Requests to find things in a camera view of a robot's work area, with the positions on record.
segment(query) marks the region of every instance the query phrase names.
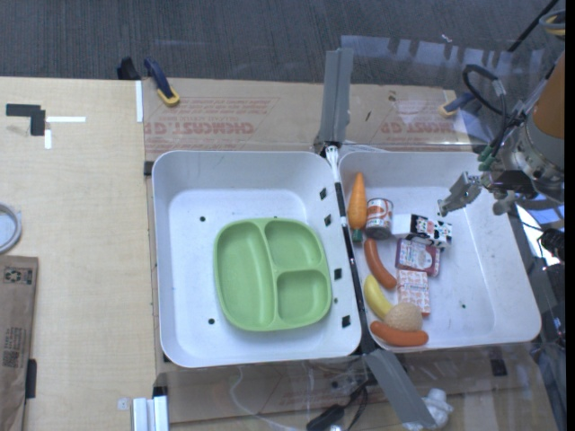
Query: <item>banana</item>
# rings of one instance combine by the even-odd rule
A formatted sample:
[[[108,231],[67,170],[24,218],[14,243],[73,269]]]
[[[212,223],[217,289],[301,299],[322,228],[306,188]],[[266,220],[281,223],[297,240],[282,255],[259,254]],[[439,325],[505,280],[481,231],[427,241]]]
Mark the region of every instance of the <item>banana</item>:
[[[384,293],[379,288],[376,278],[373,275],[367,275],[363,283],[363,295],[366,297],[367,304],[376,316],[383,320],[393,305],[387,300]]]

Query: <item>orange carrot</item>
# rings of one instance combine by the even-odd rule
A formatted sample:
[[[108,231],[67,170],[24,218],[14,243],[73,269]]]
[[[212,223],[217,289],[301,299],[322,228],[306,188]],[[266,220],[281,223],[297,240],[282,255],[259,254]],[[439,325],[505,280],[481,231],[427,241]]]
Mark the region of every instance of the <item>orange carrot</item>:
[[[361,230],[367,221],[366,184],[363,173],[358,172],[349,196],[348,221],[352,230]]]
[[[373,321],[369,328],[381,340],[396,347],[418,347],[429,341],[425,330],[398,330],[381,321]]]
[[[379,259],[377,253],[377,242],[373,238],[367,238],[363,243],[363,248],[366,253],[366,261],[372,275],[376,277],[379,284],[385,289],[393,289],[397,285],[397,279],[392,275],[384,264]]]

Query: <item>white ring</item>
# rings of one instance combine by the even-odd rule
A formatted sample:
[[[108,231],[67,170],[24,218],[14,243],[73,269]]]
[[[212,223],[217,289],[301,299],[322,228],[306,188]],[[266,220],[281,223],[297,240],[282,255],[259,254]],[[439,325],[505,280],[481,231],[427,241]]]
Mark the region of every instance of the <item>white ring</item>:
[[[12,219],[15,226],[14,233],[8,242],[0,244],[0,254],[4,254],[5,252],[8,252],[20,239],[20,236],[22,235],[22,222],[20,222],[20,218],[16,214],[16,211],[2,202],[0,202],[0,212],[8,214],[8,217]]]

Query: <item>can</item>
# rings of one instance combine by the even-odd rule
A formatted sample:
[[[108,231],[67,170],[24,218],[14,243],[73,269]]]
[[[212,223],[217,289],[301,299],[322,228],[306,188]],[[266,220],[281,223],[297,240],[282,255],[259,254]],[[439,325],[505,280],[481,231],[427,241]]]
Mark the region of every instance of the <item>can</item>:
[[[392,235],[394,203],[385,198],[371,198],[367,202],[366,235],[384,240]]]

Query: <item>wooden table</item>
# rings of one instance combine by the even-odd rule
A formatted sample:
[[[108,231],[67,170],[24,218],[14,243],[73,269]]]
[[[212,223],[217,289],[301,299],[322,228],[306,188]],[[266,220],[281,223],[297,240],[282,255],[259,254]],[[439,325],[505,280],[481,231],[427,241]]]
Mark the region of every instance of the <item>wooden table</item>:
[[[149,398],[156,378],[146,156],[135,84],[0,78],[0,98],[40,105],[51,117],[85,117],[51,124],[47,149],[43,137],[30,135],[28,119],[0,116],[0,199],[22,212],[22,239],[10,254],[40,260],[31,346],[38,376],[24,428],[128,430],[130,400]],[[538,368],[529,356],[517,365],[525,369],[524,388],[450,396],[456,411],[446,429],[551,429]],[[310,413],[270,420],[301,427],[317,415]],[[388,403],[370,405],[354,428],[403,429],[390,414]],[[248,417],[173,428],[269,425]]]

